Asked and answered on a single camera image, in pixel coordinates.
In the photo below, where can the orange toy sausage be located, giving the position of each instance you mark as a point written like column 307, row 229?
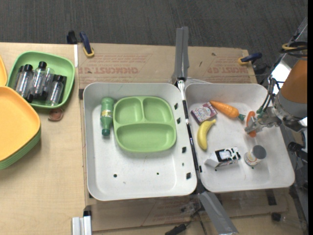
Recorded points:
column 250, row 116

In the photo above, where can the pink and white carton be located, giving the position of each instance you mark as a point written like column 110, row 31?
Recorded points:
column 203, row 112

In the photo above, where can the brown cardboard board red print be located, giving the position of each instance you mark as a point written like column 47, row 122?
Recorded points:
column 151, row 65

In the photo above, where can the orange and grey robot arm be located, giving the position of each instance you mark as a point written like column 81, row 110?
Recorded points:
column 294, row 82

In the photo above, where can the black and white carton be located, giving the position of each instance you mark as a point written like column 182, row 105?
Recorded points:
column 223, row 158

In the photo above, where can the small white can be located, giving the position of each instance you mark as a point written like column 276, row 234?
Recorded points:
column 254, row 155

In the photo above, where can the black cylinder on white bracket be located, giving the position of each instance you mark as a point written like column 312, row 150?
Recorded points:
column 294, row 147

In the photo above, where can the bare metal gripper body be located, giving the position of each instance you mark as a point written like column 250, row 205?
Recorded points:
column 270, row 117

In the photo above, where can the yellow plate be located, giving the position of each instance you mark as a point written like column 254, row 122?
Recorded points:
column 2, row 72
column 17, row 121

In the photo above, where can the green plastic bottle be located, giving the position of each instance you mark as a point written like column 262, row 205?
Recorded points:
column 107, row 114

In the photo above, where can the clear plastic bottle black cap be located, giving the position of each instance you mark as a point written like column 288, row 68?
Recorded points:
column 39, row 78
column 49, row 76
column 24, row 81
column 55, row 90
column 29, row 97

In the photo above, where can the orange toy carrot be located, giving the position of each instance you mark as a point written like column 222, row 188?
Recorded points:
column 223, row 108

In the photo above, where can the yellow banana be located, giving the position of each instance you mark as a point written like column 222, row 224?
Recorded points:
column 202, row 134

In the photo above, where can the green divided plate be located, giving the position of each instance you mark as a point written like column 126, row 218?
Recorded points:
column 146, row 133

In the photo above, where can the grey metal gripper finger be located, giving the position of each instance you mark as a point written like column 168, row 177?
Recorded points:
column 250, row 130
column 254, row 121

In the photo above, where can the white plastic tray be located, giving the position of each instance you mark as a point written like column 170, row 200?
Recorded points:
column 137, row 175
column 234, row 177

